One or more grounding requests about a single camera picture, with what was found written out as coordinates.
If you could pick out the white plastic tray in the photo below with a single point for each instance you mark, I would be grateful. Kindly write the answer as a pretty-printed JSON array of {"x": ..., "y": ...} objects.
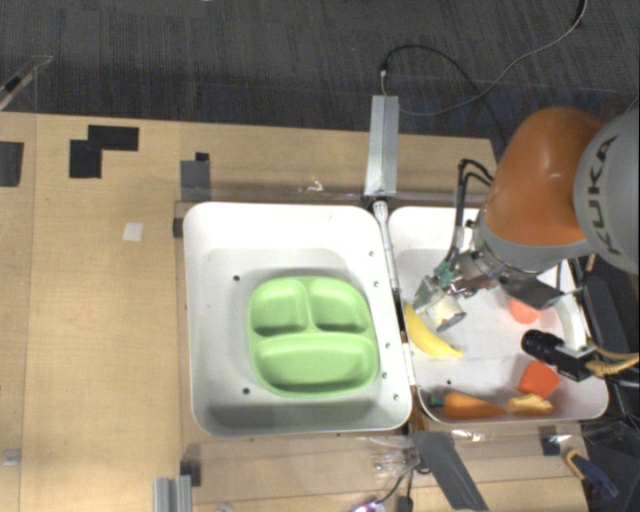
[
  {"x": 215, "y": 310},
  {"x": 485, "y": 345}
]

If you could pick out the orange carrot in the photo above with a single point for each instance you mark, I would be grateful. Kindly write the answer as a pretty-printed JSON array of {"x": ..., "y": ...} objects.
[{"x": 470, "y": 406}]

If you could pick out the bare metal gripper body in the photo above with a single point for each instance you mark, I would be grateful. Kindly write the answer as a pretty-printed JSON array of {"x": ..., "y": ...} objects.
[{"x": 472, "y": 277}]

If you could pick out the small white can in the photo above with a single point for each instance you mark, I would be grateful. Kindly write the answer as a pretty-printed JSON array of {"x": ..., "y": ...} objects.
[{"x": 446, "y": 315}]

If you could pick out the orange cube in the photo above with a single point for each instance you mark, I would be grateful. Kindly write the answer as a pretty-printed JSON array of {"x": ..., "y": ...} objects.
[{"x": 537, "y": 379}]

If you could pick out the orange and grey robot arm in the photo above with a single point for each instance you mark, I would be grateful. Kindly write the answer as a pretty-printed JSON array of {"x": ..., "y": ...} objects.
[{"x": 540, "y": 190}]

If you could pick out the yellow banana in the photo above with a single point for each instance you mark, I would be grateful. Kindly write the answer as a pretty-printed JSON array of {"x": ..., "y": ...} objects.
[{"x": 425, "y": 340}]

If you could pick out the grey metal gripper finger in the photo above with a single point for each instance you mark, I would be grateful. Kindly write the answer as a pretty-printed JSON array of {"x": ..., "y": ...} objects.
[{"x": 424, "y": 296}]

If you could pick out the pink-orange round fruit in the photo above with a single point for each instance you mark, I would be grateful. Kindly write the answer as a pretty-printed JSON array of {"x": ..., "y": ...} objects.
[{"x": 522, "y": 311}]

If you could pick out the pale yellow bread piece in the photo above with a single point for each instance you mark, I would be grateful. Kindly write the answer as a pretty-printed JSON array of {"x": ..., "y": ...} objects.
[{"x": 529, "y": 404}]

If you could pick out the black cylinder on white bracket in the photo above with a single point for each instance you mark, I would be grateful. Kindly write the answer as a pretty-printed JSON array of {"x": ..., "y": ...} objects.
[{"x": 547, "y": 347}]

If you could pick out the green divided plate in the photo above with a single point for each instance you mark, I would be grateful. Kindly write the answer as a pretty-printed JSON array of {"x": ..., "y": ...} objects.
[{"x": 310, "y": 345}]

